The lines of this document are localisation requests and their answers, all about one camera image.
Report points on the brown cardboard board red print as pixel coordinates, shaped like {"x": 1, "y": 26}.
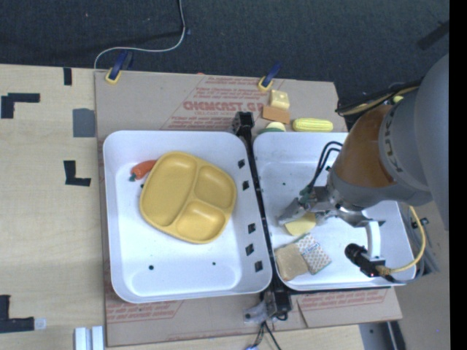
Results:
{"x": 146, "y": 100}

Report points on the black cylinder on white bracket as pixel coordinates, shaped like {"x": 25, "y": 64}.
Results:
{"x": 373, "y": 239}

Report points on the yellow green round toy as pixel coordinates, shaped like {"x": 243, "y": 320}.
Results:
{"x": 275, "y": 126}

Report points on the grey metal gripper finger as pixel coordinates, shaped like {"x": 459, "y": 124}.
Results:
{"x": 322, "y": 218}
{"x": 293, "y": 211}

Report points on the orange carrot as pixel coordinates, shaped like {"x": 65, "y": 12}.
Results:
{"x": 142, "y": 168}

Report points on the white plastic tray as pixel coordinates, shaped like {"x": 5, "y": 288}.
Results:
{"x": 182, "y": 268}
{"x": 343, "y": 268}

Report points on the yellow corn cob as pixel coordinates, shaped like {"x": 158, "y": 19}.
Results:
{"x": 312, "y": 125}

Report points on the white packet with red dots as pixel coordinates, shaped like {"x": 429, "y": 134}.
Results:
{"x": 318, "y": 258}

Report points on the tan bread slice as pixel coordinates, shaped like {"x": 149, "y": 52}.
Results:
{"x": 290, "y": 262}

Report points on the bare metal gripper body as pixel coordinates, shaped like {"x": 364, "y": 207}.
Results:
{"x": 324, "y": 202}

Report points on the brown square cracker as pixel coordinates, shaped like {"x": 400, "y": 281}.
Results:
{"x": 275, "y": 114}

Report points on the yellow divided plate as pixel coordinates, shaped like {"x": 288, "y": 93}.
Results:
{"x": 182, "y": 191}

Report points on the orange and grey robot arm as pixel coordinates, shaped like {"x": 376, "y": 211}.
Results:
{"x": 408, "y": 148}

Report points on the thin black rod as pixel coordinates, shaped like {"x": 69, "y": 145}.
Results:
{"x": 259, "y": 195}

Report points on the pale yellow round slice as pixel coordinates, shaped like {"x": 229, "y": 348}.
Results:
{"x": 300, "y": 226}

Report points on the yellow cheese block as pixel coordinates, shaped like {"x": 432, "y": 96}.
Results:
{"x": 280, "y": 99}

